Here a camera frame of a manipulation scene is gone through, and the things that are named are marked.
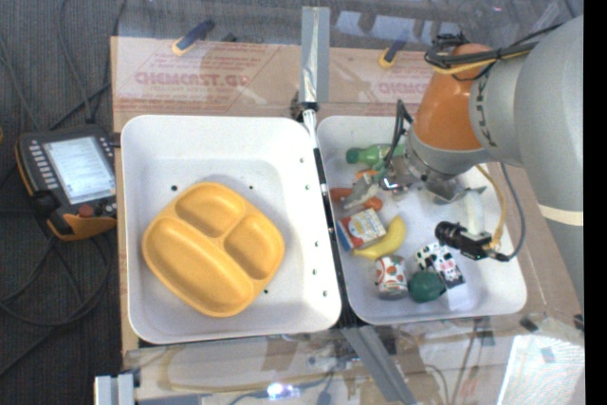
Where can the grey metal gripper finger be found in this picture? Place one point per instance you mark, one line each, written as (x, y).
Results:
(362, 195)

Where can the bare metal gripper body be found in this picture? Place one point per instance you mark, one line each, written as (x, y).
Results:
(403, 178)

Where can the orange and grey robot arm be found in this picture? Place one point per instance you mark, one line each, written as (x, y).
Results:
(545, 109)

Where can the small orange toy piece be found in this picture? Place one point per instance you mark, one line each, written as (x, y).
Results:
(365, 174)

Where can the orange carrot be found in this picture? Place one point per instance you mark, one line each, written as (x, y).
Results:
(339, 194)

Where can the red white blue carton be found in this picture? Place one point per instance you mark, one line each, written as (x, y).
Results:
(362, 227)

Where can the green plastic bottle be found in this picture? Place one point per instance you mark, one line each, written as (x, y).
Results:
(367, 153)

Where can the yellow banana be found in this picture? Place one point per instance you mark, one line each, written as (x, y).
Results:
(391, 239)

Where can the white can, orange print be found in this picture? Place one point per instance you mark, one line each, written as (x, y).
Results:
(391, 277)

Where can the black and white cow carton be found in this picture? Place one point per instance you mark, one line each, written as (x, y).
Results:
(443, 265)

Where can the dark green round toy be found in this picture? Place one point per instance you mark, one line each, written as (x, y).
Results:
(426, 287)

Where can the white plastic tray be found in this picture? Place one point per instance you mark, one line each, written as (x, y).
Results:
(488, 289)
(227, 142)

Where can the yellow divided plate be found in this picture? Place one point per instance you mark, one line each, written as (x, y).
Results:
(208, 251)

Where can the brown cardboard board, red print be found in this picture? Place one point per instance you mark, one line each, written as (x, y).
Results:
(213, 76)

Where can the black cylinder on white bracket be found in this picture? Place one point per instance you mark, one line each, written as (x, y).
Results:
(467, 243)

